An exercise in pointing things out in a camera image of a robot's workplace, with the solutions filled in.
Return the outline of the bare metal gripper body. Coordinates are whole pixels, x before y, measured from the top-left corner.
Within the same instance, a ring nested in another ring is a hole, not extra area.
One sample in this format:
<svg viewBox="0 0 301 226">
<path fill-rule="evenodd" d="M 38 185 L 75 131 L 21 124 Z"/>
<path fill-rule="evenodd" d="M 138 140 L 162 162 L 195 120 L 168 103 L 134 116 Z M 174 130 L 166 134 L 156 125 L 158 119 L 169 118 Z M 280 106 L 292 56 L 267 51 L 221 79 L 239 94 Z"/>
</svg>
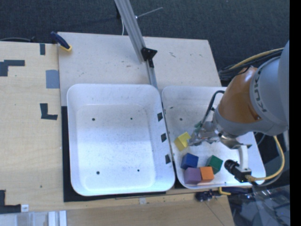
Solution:
<svg viewBox="0 0 301 226">
<path fill-rule="evenodd" d="M 227 133 L 214 121 L 198 122 L 194 129 L 195 139 L 198 137 L 203 138 L 203 142 L 209 144 L 221 142 L 228 148 L 237 148 L 237 136 Z"/>
</svg>

